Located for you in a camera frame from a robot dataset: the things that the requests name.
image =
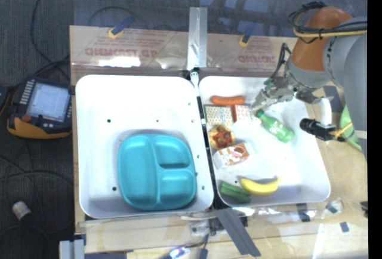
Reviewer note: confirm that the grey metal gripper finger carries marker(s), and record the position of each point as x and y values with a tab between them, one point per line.
268	104
258	100

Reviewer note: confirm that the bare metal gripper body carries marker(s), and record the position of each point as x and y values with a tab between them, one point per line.
282	90

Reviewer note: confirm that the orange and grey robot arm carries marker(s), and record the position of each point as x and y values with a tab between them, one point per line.
352	58

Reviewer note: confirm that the small orange patterned carton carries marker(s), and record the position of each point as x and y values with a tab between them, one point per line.
242	113

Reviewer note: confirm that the green plastic bottle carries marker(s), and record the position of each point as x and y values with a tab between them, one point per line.
277	129

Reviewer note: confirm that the orange toy sausage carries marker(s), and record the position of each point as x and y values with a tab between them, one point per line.
227	100

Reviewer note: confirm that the white carton with orange dots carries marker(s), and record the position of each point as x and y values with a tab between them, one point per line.
218	115

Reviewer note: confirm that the toy pizza slice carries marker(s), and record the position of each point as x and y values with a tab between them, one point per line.
221	137

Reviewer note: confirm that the orange and white carton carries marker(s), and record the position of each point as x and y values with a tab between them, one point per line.
231	155

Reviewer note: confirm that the white plastic tray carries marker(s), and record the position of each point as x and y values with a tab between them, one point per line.
298	168
98	147

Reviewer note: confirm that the light green plastic item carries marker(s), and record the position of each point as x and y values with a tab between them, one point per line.
347	129

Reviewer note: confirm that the yellow banana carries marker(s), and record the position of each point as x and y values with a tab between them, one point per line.
259	187

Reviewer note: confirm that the green toy vegetable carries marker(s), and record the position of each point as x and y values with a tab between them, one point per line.
234	192

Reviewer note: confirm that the blue divided plate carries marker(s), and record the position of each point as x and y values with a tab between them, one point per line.
140	171

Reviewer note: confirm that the brown cardboard board red print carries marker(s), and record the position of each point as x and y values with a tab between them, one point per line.
89	43

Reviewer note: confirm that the small grey can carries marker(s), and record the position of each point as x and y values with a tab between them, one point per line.
21	210

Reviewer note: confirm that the black cylinder on white bracket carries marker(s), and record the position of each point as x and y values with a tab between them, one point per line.
316	128

